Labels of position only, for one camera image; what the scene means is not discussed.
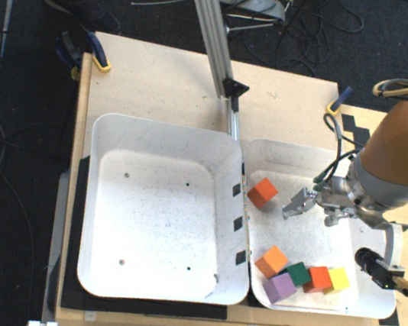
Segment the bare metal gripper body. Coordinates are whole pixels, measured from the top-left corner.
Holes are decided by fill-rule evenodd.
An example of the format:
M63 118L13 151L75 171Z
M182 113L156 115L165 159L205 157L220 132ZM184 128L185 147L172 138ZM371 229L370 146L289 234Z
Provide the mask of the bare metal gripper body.
M388 207L373 200L360 183L339 176L317 184L316 203L324 209L325 226L335 226L340 219L357 218L374 230L386 227L384 212Z

